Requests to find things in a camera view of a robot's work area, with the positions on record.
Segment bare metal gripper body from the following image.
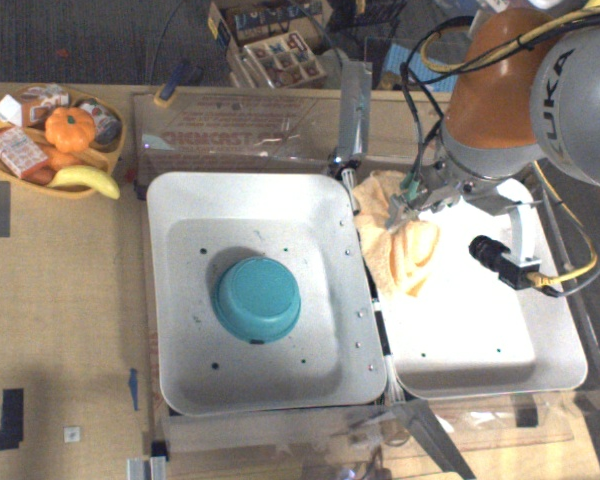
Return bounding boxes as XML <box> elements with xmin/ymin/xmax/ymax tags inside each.
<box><xmin>395</xmin><ymin>160</ymin><xmax>487</xmax><ymax>214</ymax></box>

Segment yellow cloth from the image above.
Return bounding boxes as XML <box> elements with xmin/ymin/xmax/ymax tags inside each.
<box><xmin>352</xmin><ymin>169</ymin><xmax>442</xmax><ymax>299</ymax></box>

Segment white plastic tray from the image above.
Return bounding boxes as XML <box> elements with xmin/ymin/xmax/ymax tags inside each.
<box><xmin>352</xmin><ymin>167</ymin><xmax>589</xmax><ymax>402</ymax></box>
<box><xmin>145</xmin><ymin>170</ymin><xmax>389</xmax><ymax>417</ymax></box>

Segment teal bowl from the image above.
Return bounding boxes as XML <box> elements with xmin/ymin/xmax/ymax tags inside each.
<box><xmin>210</xmin><ymin>255</ymin><xmax>303</xmax><ymax>346</ymax></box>

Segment wooden box of letter tiles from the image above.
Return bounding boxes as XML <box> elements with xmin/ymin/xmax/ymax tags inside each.
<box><xmin>207</xmin><ymin>0</ymin><xmax>334</xmax><ymax>90</ymax></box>

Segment yellow divided plate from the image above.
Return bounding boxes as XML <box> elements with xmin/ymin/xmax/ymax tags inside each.
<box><xmin>0</xmin><ymin>83</ymin><xmax>128</xmax><ymax>201</ymax></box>

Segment small printed can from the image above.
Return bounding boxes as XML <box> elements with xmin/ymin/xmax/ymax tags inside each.
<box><xmin>76</xmin><ymin>98</ymin><xmax>123</xmax><ymax>147</ymax></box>

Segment yellow banana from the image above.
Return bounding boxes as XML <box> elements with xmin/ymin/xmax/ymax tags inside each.
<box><xmin>46</xmin><ymin>164</ymin><xmax>122</xmax><ymax>201</ymax></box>

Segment orange toy pumpkin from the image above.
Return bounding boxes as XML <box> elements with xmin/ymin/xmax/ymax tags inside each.
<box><xmin>44</xmin><ymin>106</ymin><xmax>98</xmax><ymax>155</ymax></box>

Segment orange carrot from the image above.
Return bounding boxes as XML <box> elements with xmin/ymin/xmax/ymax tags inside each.
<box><xmin>25</xmin><ymin>143</ymin><xmax>85</xmax><ymax>186</ymax></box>

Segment brown and white carton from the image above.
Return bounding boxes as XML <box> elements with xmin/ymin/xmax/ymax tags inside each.
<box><xmin>18</xmin><ymin>84</ymin><xmax>72</xmax><ymax>128</ymax></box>

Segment red and white carton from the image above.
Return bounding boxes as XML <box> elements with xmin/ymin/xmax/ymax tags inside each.
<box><xmin>0</xmin><ymin>125</ymin><xmax>50</xmax><ymax>181</ymax></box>

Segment small white box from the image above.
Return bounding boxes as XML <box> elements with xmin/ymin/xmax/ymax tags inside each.
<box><xmin>0</xmin><ymin>93</ymin><xmax>24</xmax><ymax>127</ymax></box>

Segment black cylinder on white bracket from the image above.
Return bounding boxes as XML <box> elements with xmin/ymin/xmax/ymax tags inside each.
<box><xmin>468</xmin><ymin>201</ymin><xmax>544</xmax><ymax>292</ymax></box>

